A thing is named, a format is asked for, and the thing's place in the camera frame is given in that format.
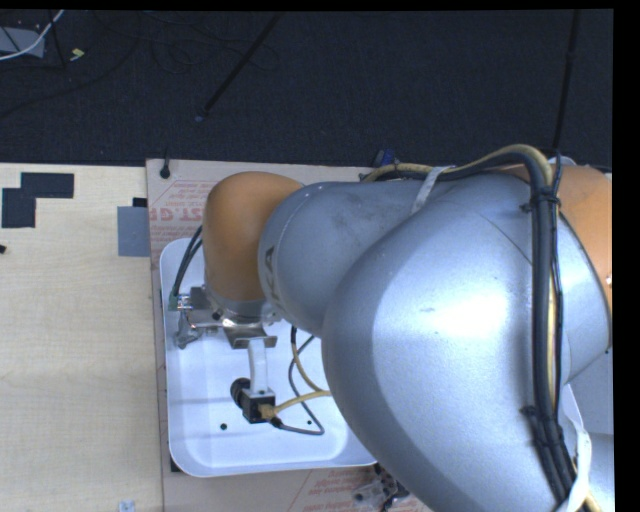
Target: white zip tie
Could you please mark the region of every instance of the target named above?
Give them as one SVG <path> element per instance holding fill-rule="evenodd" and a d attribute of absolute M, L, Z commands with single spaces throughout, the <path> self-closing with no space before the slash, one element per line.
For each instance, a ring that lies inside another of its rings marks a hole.
<path fill-rule="evenodd" d="M 431 190 L 433 190 L 433 186 L 438 179 L 438 176 L 443 171 L 446 171 L 451 167 L 453 167 L 453 165 L 445 165 L 442 167 L 434 167 L 433 169 L 431 169 L 431 171 L 429 171 L 429 174 L 427 174 L 427 178 L 424 180 L 424 183 L 422 183 L 420 190 L 418 190 L 418 195 L 413 201 L 413 206 L 411 207 L 411 215 L 416 213 L 425 205 L 425 203 L 427 202 L 427 198 L 429 197 L 429 194 L 431 194 Z"/>
<path fill-rule="evenodd" d="M 576 512 L 589 494 L 589 471 L 591 470 L 591 438 L 584 428 L 571 385 L 567 384 L 560 392 L 560 410 L 576 431 L 577 475 L 566 500 L 556 512 Z"/>

